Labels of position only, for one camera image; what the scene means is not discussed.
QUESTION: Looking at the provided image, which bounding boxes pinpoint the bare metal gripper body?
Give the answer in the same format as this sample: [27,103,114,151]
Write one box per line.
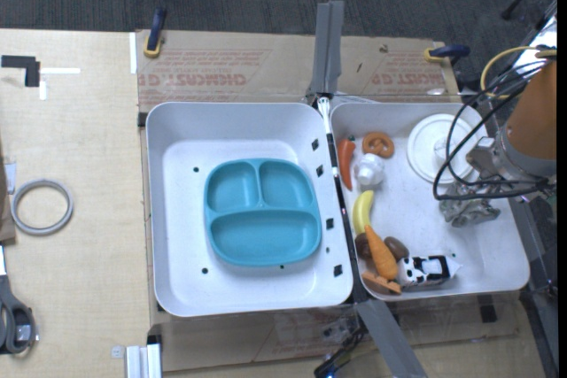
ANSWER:
[464,135,507,182]

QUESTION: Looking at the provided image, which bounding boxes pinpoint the silver crumpled packet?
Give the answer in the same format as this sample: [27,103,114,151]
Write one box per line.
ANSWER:
[438,182,502,228]

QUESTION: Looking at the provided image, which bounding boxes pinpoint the white plastic tray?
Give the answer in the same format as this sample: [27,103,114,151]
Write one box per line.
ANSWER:
[144,101,354,319]
[329,101,532,303]

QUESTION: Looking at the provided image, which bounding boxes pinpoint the white garlic bulb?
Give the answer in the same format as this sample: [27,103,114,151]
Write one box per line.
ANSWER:
[355,152,386,185]

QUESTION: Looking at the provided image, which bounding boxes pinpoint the brown pretzel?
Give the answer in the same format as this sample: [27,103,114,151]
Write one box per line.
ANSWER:
[361,131,396,159]

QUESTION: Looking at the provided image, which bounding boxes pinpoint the black and white milk carton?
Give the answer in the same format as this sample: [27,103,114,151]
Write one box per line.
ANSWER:
[395,253,464,291]

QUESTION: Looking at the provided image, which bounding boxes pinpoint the yellow banana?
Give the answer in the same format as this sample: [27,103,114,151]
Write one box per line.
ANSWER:
[352,189,376,236]

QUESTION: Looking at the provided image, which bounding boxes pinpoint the red-orange carrot green top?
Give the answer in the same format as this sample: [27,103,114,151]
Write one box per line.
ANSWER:
[337,135,357,192]

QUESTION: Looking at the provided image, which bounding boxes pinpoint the orange carrot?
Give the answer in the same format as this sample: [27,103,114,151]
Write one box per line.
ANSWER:
[363,224,400,282]

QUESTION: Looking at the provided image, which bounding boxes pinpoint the orange biscuit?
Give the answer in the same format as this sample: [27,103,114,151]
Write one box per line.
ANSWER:
[361,270,403,296]

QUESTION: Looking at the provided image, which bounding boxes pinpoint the blue divided plate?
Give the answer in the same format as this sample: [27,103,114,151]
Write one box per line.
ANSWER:
[203,158,323,268]

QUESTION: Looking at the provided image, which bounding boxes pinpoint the brown cardboard board red print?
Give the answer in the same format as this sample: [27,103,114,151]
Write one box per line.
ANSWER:
[135,28,520,373]

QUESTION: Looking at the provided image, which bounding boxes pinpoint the grey tape roll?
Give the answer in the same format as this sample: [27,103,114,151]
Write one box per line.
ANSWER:
[10,177,74,236]

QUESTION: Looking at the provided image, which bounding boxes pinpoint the grey handled scissors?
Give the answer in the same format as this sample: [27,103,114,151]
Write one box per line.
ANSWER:
[0,273,40,356]

